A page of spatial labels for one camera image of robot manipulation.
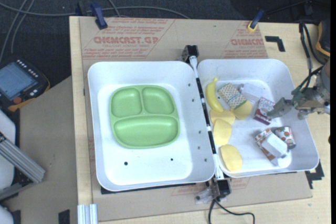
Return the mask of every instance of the green divided plate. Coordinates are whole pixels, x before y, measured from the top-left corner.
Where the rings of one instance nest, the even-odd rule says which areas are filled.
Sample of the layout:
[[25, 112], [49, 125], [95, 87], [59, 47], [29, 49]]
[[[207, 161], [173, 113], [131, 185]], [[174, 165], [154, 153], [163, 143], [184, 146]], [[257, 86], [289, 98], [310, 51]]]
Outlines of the green divided plate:
[[159, 86], [117, 89], [110, 98], [110, 120], [115, 139], [129, 148], [165, 146], [180, 133], [173, 97]]

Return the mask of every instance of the banana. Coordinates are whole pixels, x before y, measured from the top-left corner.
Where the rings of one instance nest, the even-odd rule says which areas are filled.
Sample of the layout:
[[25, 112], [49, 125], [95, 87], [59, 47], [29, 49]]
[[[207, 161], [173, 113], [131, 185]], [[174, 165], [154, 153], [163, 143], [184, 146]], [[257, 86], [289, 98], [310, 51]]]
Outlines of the banana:
[[218, 101], [216, 95], [215, 95], [215, 87], [216, 87], [216, 81], [218, 79], [215, 78], [212, 82], [210, 82], [206, 88], [205, 88], [205, 99], [209, 106], [217, 111], [217, 112], [223, 112], [224, 109], [221, 105], [221, 103]]

